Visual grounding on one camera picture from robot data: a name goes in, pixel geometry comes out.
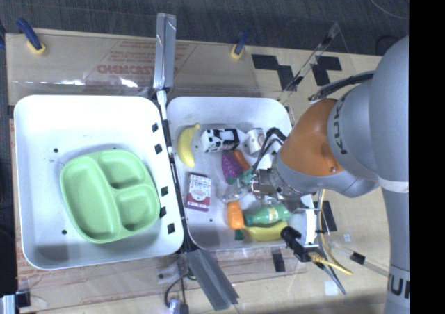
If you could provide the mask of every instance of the white tray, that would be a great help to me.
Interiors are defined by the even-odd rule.
[[[195,132],[192,141],[194,168],[187,167],[175,154],[179,185],[183,196],[188,189],[188,175],[191,172],[206,175],[212,180],[209,211],[185,209],[188,228],[195,244],[208,250],[283,245],[282,240],[257,242],[249,236],[245,236],[244,240],[235,240],[235,232],[227,223],[227,204],[219,199],[228,186],[221,167],[222,153],[206,154],[200,147],[200,135],[205,129],[235,128],[247,132],[261,127],[264,132],[267,132],[268,129],[277,127],[284,135],[288,135],[292,126],[283,105],[267,98],[177,97],[168,104],[167,115],[174,149],[177,149],[179,134],[186,127],[200,124],[200,129]],[[243,144],[240,144],[238,148],[243,151],[250,164],[256,161],[256,158],[249,155],[247,147]],[[272,156],[269,153],[263,157],[259,168],[270,167],[271,163]],[[253,195],[242,198],[240,205],[243,210],[260,207],[259,201],[256,201]]]
[[[29,263],[55,270],[164,256],[181,247],[184,230],[175,185],[161,118],[151,101],[33,95],[17,103],[14,121],[22,243]],[[157,144],[162,148],[158,154]],[[114,147],[144,162],[166,214],[141,233],[97,245],[74,228],[60,190],[60,171],[74,157]],[[168,193],[161,196],[164,187]]]

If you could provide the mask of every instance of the banana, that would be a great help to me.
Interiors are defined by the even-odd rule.
[[[185,165],[189,166],[190,168],[193,168],[195,166],[195,158],[193,157],[191,144],[193,135],[195,134],[195,131],[198,130],[199,128],[200,125],[196,124],[195,126],[190,126],[184,129],[179,135],[178,139],[177,151],[179,158]]]

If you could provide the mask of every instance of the green bottle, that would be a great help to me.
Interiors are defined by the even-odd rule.
[[[255,214],[244,214],[244,224],[250,226],[252,224],[272,224],[279,220],[286,220],[291,213],[283,204],[271,204],[264,206]]]

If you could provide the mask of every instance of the green divided plate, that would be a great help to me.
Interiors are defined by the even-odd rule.
[[[76,229],[91,242],[134,235],[159,218],[153,180],[129,151],[111,149],[74,158],[62,169],[60,185]]]

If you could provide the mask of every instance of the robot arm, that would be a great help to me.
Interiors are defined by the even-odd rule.
[[[321,189],[357,197],[382,188],[391,246],[385,314],[410,312],[408,50],[406,37],[382,57],[372,78],[338,101],[313,104],[268,172],[284,199]]]

